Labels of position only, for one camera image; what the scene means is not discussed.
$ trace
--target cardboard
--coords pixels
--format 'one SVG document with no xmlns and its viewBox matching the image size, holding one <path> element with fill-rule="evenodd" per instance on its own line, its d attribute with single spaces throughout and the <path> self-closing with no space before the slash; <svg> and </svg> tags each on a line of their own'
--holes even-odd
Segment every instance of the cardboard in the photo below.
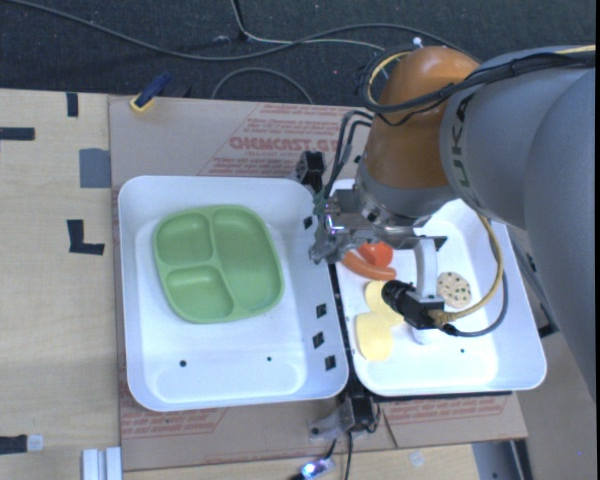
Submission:
<svg viewBox="0 0 600 480">
<path fill-rule="evenodd" d="M 315 457 L 327 442 L 310 438 L 310 424 L 335 399 L 301 403 L 155 413 L 141 407 L 126 384 L 120 289 L 117 199 L 141 175 L 296 176 L 302 151 L 333 159 L 342 107 L 157 98 L 135 113 L 130 98 L 109 102 L 120 430 L 125 471 L 253 460 Z M 358 127 L 351 158 L 361 154 L 368 128 Z M 353 177 L 349 163 L 342 177 Z M 356 451 L 414 448 L 527 435 L 514 394 L 445 397 L 381 404 L 375 433 L 356 436 Z M 336 452 L 344 451 L 339 440 Z"/>
</svg>

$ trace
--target blue clamp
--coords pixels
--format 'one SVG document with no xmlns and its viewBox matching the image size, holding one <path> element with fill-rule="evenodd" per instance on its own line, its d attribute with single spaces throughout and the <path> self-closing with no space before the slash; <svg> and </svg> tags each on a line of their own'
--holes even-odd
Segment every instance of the blue clamp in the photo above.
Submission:
<svg viewBox="0 0 600 480">
<path fill-rule="evenodd" d="M 144 112 L 150 108 L 154 103 L 154 97 L 158 96 L 172 79 L 173 75 L 168 72 L 156 77 L 153 82 L 129 102 L 131 108 L 135 112 Z"/>
</svg>

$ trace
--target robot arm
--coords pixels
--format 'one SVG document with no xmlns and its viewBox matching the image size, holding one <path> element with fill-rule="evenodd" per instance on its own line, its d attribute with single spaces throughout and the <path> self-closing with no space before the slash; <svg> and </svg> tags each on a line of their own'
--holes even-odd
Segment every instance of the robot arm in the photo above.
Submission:
<svg viewBox="0 0 600 480">
<path fill-rule="evenodd" d="M 380 70 L 397 63 L 381 97 Z M 319 193 L 310 257 L 367 241 L 415 249 L 452 199 L 525 231 L 552 316 L 595 400 L 595 47 L 478 65 L 443 47 L 387 52 L 366 71 L 374 112 L 354 186 Z"/>
</svg>

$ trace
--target light wood surface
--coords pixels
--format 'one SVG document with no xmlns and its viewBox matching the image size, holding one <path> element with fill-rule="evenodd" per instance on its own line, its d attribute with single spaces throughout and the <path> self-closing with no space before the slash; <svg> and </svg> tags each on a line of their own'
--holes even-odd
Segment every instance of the light wood surface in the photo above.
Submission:
<svg viewBox="0 0 600 480">
<path fill-rule="evenodd" d="M 0 90 L 0 436 L 40 434 L 40 452 L 0 456 L 0 480 L 78 479 L 80 453 L 119 446 L 111 191 L 80 188 L 79 151 L 109 149 L 106 95 Z M 66 221 L 104 255 L 69 253 Z M 345 457 L 338 456 L 342 468 Z M 126 473 L 125 479 L 288 478 L 302 459 Z M 340 478 L 342 470 L 325 476 Z M 351 479 L 478 479 L 470 445 L 354 453 Z"/>
</svg>

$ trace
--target green divided plate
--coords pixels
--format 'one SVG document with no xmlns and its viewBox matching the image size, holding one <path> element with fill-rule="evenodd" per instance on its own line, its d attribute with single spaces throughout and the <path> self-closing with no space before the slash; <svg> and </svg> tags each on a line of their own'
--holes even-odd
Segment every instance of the green divided plate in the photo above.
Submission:
<svg viewBox="0 0 600 480">
<path fill-rule="evenodd" d="M 160 281 L 173 311 L 194 323 L 259 315 L 281 299 L 280 260 L 265 223 L 243 206 L 195 208 L 153 234 Z"/>
</svg>

